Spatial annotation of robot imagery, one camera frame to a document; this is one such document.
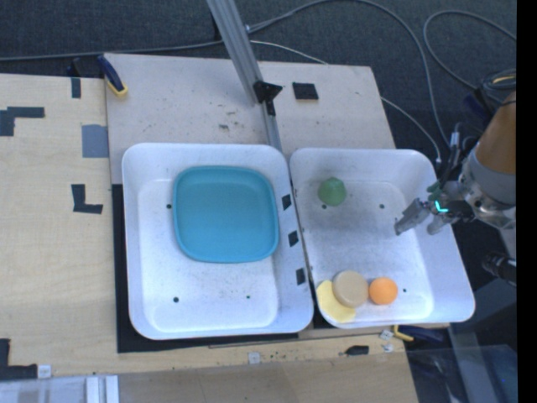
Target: white object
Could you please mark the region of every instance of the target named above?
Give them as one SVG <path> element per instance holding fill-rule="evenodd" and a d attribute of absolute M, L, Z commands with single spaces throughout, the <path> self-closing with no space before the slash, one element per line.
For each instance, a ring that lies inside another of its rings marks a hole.
<path fill-rule="evenodd" d="M 251 263 L 188 258 L 175 239 L 175 177 L 198 165 L 256 170 L 272 184 L 279 244 Z M 285 157 L 268 145 L 135 144 L 123 156 L 128 308 L 136 330 L 155 340 L 298 332 L 313 299 Z"/>
<path fill-rule="evenodd" d="M 435 236 L 418 226 L 396 236 L 394 222 L 416 197 L 426 198 L 436 181 L 432 164 L 419 152 L 402 149 L 304 148 L 290 159 L 295 200 L 315 288 L 342 270 L 371 281 L 393 279 L 397 299 L 386 306 L 370 300 L 352 322 L 335 327 L 461 322 L 475 308 L 472 288 L 452 229 Z M 317 195 L 328 177 L 345 183 L 346 200 L 323 205 Z"/>

